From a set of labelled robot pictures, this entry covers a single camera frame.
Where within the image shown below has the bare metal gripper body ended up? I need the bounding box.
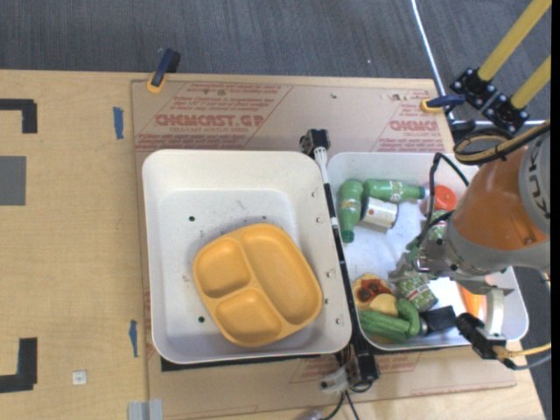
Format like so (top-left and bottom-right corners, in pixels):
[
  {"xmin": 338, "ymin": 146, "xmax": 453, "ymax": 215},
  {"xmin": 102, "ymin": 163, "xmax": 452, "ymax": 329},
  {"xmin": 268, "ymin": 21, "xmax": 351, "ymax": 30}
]
[{"xmin": 415, "ymin": 233, "xmax": 459, "ymax": 279}]

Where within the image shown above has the green and white can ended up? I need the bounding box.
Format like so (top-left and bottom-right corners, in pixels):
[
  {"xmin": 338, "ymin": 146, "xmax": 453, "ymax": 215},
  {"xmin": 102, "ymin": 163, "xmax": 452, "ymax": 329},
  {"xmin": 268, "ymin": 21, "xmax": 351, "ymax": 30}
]
[
  {"xmin": 425, "ymin": 209, "xmax": 452, "ymax": 242},
  {"xmin": 395, "ymin": 273, "xmax": 439, "ymax": 314}
]

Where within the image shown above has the white plastic tray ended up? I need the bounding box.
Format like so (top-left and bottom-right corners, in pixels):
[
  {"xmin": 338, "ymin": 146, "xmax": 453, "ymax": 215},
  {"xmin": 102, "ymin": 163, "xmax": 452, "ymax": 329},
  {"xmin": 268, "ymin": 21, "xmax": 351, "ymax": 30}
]
[
  {"xmin": 141, "ymin": 149, "xmax": 354, "ymax": 365},
  {"xmin": 326, "ymin": 150, "xmax": 530, "ymax": 352}
]

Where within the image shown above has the pizza slice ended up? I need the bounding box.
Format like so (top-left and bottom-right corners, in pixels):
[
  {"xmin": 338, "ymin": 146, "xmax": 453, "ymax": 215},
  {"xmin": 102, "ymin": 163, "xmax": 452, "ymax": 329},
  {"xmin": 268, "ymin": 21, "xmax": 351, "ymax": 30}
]
[{"xmin": 351, "ymin": 272, "xmax": 396, "ymax": 311}]

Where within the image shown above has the yellow toy bread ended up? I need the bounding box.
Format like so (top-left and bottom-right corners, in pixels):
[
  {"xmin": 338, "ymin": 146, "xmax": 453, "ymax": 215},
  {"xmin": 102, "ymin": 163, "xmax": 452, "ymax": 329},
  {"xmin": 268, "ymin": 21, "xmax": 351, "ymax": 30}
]
[{"xmin": 368, "ymin": 292, "xmax": 402, "ymax": 319}]

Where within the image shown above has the black rectangular block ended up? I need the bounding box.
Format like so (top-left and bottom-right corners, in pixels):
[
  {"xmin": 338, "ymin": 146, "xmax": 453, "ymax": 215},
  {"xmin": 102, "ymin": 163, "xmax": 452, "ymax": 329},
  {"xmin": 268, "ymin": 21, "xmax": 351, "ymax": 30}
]
[{"xmin": 421, "ymin": 305, "xmax": 457, "ymax": 334}]

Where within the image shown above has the orange round bottle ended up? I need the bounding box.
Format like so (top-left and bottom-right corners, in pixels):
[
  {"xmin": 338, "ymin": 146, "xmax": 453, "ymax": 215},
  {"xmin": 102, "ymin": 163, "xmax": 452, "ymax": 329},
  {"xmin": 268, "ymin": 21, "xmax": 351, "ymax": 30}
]
[{"xmin": 425, "ymin": 185, "xmax": 458, "ymax": 214}]

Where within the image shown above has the green ribbed bottle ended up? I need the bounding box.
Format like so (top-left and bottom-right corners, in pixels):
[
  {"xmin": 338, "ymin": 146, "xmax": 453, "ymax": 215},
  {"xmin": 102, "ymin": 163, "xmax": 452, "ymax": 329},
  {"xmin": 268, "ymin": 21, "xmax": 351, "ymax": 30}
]
[{"xmin": 358, "ymin": 297, "xmax": 429, "ymax": 345}]

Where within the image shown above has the white can orange dot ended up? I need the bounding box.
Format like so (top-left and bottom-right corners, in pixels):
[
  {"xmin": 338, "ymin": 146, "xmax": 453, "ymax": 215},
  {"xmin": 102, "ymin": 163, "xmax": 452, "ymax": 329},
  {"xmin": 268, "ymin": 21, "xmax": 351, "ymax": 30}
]
[{"xmin": 360, "ymin": 196, "xmax": 400, "ymax": 232}]

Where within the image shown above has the thin black and white rod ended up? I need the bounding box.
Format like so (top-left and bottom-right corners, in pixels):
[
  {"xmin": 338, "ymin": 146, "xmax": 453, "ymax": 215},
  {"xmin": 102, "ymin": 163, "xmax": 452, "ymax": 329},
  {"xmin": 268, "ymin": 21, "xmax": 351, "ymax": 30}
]
[{"xmin": 312, "ymin": 145, "xmax": 365, "ymax": 356}]

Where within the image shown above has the green plastic bottle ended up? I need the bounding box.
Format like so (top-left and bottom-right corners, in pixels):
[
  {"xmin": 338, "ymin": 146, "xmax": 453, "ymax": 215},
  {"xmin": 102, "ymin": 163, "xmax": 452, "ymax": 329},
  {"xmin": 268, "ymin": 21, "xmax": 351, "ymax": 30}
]
[
  {"xmin": 362, "ymin": 178, "xmax": 427, "ymax": 204},
  {"xmin": 336, "ymin": 178, "xmax": 366, "ymax": 244}
]

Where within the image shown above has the orange divided plate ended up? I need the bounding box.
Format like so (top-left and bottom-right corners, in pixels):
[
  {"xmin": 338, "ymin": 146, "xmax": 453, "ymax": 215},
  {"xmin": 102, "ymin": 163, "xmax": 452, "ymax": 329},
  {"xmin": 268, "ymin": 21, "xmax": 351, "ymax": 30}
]
[{"xmin": 192, "ymin": 222, "xmax": 325, "ymax": 349}]

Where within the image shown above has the brown cardboard board red print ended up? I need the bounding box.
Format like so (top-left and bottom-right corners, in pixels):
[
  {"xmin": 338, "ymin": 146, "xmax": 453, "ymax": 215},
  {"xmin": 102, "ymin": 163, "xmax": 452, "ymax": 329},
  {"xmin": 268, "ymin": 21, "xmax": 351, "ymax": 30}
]
[{"xmin": 130, "ymin": 74, "xmax": 518, "ymax": 420}]

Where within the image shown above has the black cylinder on white bracket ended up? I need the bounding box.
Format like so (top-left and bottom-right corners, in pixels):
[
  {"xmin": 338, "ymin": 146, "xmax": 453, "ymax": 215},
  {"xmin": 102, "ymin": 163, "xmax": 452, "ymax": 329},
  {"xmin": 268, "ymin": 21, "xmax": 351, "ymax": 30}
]
[{"xmin": 454, "ymin": 287, "xmax": 509, "ymax": 361}]

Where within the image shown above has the black block with thin wires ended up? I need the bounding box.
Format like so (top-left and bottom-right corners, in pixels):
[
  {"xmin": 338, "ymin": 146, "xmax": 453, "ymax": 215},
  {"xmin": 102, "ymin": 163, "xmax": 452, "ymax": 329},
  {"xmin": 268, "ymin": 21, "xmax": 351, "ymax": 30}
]
[
  {"xmin": 299, "ymin": 128, "xmax": 330, "ymax": 155},
  {"xmin": 349, "ymin": 351, "xmax": 380, "ymax": 389}
]

